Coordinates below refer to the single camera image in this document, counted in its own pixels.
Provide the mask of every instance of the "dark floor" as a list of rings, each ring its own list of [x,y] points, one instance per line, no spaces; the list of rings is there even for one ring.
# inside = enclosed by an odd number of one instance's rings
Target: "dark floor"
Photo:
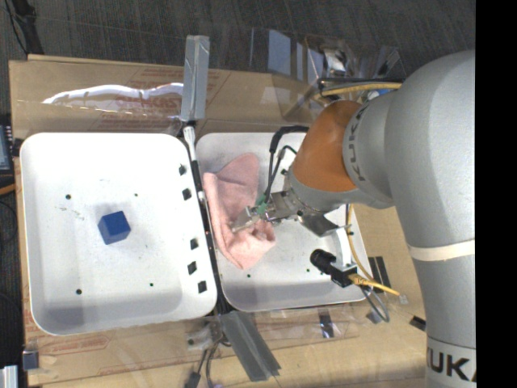
[[[405,72],[474,49],[476,0],[29,0],[49,55],[182,65],[188,34],[211,37],[211,67],[263,71],[250,61],[250,31],[322,35],[351,45],[394,46]],[[24,59],[0,1],[0,114],[10,112],[7,61]],[[3,197],[14,204],[14,197]],[[12,228],[0,209],[0,229]],[[0,292],[20,303],[16,241],[0,254]],[[0,301],[0,307],[8,302]],[[16,313],[0,315],[0,338],[17,331]],[[16,356],[0,352],[0,367]]]

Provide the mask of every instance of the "white tray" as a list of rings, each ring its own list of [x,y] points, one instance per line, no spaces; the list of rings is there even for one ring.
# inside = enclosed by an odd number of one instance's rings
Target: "white tray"
[[[195,186],[178,139],[39,133],[23,143],[20,163],[32,315],[44,331],[198,318],[215,306]],[[183,199],[185,189],[191,199]],[[97,224],[120,210],[132,231],[106,245]]]
[[[258,156],[259,193],[267,184],[269,144],[272,133],[210,133],[200,138],[196,151],[201,172],[218,172],[224,165],[240,154],[253,153]],[[278,151],[284,145],[298,150],[304,134],[292,133],[282,137]],[[272,192],[280,191],[283,176],[294,154],[286,152]],[[340,208],[328,216],[339,226],[345,224],[345,211]],[[352,218],[355,249],[363,265],[368,266],[368,257],[355,218]],[[241,270],[231,264],[219,251],[217,265],[221,274],[221,285],[228,301],[238,310],[260,311],[319,306],[334,303],[353,302],[364,298],[357,286],[340,288],[322,275],[309,260],[313,250],[320,248],[336,255],[343,252],[343,260],[351,260],[350,245],[346,237],[339,234],[319,238],[296,221],[284,221],[275,228],[276,246],[269,250],[250,269]]]

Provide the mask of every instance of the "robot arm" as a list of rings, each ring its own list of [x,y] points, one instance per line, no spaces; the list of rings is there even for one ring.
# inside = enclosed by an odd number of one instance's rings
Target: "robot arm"
[[[396,206],[426,309],[430,388],[477,384],[474,63],[456,53],[363,106],[332,103],[261,214],[323,235],[342,204]]]

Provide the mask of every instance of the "blue cube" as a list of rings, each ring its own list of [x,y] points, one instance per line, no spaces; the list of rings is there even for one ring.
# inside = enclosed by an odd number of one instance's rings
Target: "blue cube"
[[[128,237],[131,227],[123,211],[103,216],[98,224],[105,244],[112,244]]]

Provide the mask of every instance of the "pink cloth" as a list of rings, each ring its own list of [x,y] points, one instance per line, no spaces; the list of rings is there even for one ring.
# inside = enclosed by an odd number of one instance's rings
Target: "pink cloth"
[[[255,204],[259,159],[254,154],[240,155],[217,174],[205,173],[203,185],[219,250],[238,268],[251,268],[275,245],[273,226],[261,220],[233,233],[230,223],[247,205]]]

